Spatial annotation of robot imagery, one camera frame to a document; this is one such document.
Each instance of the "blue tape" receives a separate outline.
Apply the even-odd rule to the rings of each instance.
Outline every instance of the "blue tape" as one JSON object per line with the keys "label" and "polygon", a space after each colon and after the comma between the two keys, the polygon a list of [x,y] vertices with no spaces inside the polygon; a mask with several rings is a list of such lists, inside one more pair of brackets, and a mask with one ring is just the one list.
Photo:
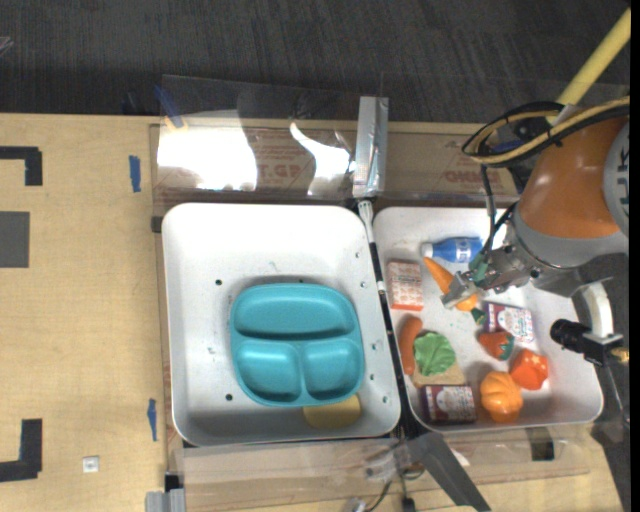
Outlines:
{"label": "blue tape", "polygon": [[133,191],[140,192],[140,159],[137,156],[129,155],[129,177]]}
{"label": "blue tape", "polygon": [[156,428],[157,417],[156,401],[153,398],[149,398],[149,406],[147,407],[147,418],[149,418],[149,425],[151,426],[151,437],[154,441],[158,440],[158,431]]}
{"label": "blue tape", "polygon": [[159,85],[154,85],[153,94],[167,113],[167,117],[171,119],[173,126],[175,126],[176,128],[182,128],[184,126],[182,116],[180,115],[178,107],[176,107],[176,103],[173,100],[173,96],[171,96],[171,93],[163,89]]}

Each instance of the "white tray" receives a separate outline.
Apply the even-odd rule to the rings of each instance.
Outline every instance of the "white tray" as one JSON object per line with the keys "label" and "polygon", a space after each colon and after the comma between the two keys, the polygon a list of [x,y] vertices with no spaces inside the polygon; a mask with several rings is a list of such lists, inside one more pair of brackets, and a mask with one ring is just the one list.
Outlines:
{"label": "white tray", "polygon": [[[162,224],[173,419],[194,445],[377,437],[400,417],[364,225],[345,208],[181,204]],[[302,408],[270,407],[236,381],[228,320],[238,294],[253,285],[316,283],[355,306],[364,343],[362,413],[351,426],[315,429]]]}
{"label": "white tray", "polygon": [[[442,293],[422,264],[420,245],[422,242],[440,241],[456,236],[479,236],[486,239],[488,231],[489,220],[484,209],[390,207],[382,210],[374,219],[374,235],[383,274],[386,272],[386,262],[391,259],[420,262],[422,268],[425,307],[419,313],[391,310],[396,338],[399,336],[399,327],[402,326],[404,317],[418,314],[425,329],[440,332],[449,339],[468,384],[472,387],[478,421],[455,426],[429,424],[423,416],[418,392],[411,379],[405,376],[413,414],[425,427],[441,432],[498,430],[593,421],[603,407],[602,390],[593,365],[587,363],[579,354],[562,350],[549,336],[549,330],[555,320],[578,320],[573,302],[571,299],[538,290],[530,284],[522,288],[512,288],[499,295],[489,292],[483,300],[525,307],[531,311],[536,341],[526,346],[548,357],[549,378],[542,389],[523,392],[524,407],[515,423],[497,424],[480,406],[479,384],[482,378],[490,370],[508,371],[509,362],[497,361],[485,352],[476,340],[476,333],[481,327],[475,325],[469,313],[444,308],[440,301]],[[494,247],[502,243],[503,236],[504,228],[497,234]],[[463,264],[444,261],[440,263],[451,272],[468,268]]]}

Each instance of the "yellow pole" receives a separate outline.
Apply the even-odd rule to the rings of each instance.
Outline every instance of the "yellow pole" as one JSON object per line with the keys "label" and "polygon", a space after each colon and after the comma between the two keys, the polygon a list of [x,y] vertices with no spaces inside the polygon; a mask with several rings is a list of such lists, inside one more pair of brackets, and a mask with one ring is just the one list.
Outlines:
{"label": "yellow pole", "polygon": [[577,105],[631,38],[631,8],[623,13],[578,74],[558,97],[562,105]]}

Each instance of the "gray carpet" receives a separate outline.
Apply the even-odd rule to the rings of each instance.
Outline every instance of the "gray carpet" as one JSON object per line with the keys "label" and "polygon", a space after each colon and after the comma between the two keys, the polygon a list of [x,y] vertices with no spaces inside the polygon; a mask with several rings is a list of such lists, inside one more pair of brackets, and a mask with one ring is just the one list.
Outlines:
{"label": "gray carpet", "polygon": [[[158,113],[164,74],[390,97],[392,120],[488,122],[554,100],[611,29],[621,0],[0,0],[0,111]],[[585,102],[629,89],[630,46]],[[612,275],[616,328],[628,344],[628,258]],[[628,397],[629,372],[615,378]],[[611,386],[594,436],[630,510],[629,432]]]}

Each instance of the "blue plastic plate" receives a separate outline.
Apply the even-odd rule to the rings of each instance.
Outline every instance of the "blue plastic plate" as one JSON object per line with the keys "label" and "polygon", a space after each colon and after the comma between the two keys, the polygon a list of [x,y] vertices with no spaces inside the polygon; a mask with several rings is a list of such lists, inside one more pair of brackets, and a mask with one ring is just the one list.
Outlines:
{"label": "blue plastic plate", "polygon": [[238,383],[264,405],[303,407],[353,395],[364,374],[358,317],[340,292],[268,284],[233,303],[231,353]]}

